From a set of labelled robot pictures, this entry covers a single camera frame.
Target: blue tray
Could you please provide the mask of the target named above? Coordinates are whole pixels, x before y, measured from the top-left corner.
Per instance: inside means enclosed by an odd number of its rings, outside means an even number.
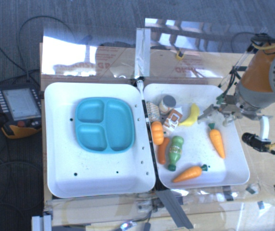
[[[87,151],[125,152],[135,139],[131,108],[116,98],[83,99],[75,109],[75,134]]]

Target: bottle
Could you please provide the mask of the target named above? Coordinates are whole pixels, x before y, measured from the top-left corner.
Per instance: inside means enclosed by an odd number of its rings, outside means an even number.
[[[176,170],[176,163],[178,162],[182,154],[183,143],[184,139],[181,136],[174,136],[172,138],[172,144],[168,152],[168,158],[170,160],[170,164],[168,165],[169,171]]]

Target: banana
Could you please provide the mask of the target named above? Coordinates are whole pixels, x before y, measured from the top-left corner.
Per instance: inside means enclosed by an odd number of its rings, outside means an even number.
[[[186,127],[192,126],[197,121],[197,117],[199,116],[199,114],[200,114],[199,107],[195,103],[193,103],[191,106],[191,112],[188,118],[185,119],[183,122],[180,122],[178,125],[186,126]]]

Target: white tray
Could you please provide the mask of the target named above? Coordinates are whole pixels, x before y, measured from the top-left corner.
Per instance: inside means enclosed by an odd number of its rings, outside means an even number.
[[[81,148],[75,136],[75,107],[84,98],[112,97],[128,103],[135,123],[129,150],[98,154]],[[60,198],[142,193],[155,183],[139,91],[125,84],[53,83],[45,90],[48,188]]]
[[[203,110],[210,104],[216,103],[216,97],[221,93],[221,89],[211,85],[149,84],[144,89],[145,100],[156,105],[159,105],[165,95],[172,95],[176,99],[177,106],[182,107],[183,117],[180,121],[186,119],[193,103],[196,103],[200,108],[201,115]],[[228,127],[224,127],[223,120],[223,115],[217,114],[212,115],[208,122],[201,122],[200,124],[196,122],[191,127],[178,126],[176,128],[170,138],[174,135],[184,138],[182,156],[176,164],[176,171],[171,172],[167,169],[167,153],[166,164],[161,165],[157,163],[159,178],[166,187],[171,189],[189,189],[240,185],[248,181],[250,171],[235,124],[232,123]],[[214,122],[215,128],[220,130],[222,134],[225,159],[220,158],[209,139],[208,123],[210,122]],[[158,146],[155,145],[154,147],[157,157]],[[203,171],[198,178],[179,183],[172,182],[172,179],[185,169],[203,164],[207,164],[210,167],[208,171]]]

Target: gray floor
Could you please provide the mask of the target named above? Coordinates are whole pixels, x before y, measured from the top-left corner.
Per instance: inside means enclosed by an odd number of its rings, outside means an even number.
[[[144,26],[145,18],[236,25],[238,32],[257,28],[275,38],[275,0],[0,0],[0,81],[23,74],[18,66],[39,69],[38,46],[43,28],[52,25],[65,30],[56,19],[73,30],[83,25],[105,28],[109,34],[114,28],[134,31]],[[32,73],[32,77],[32,82],[39,82],[39,72]],[[22,77],[16,82],[24,81]],[[3,82],[12,83],[13,79]],[[0,164],[31,164],[0,166],[0,231],[31,230],[31,217],[42,215],[42,175],[33,167],[42,167],[41,150],[41,133],[9,140],[0,130]]]

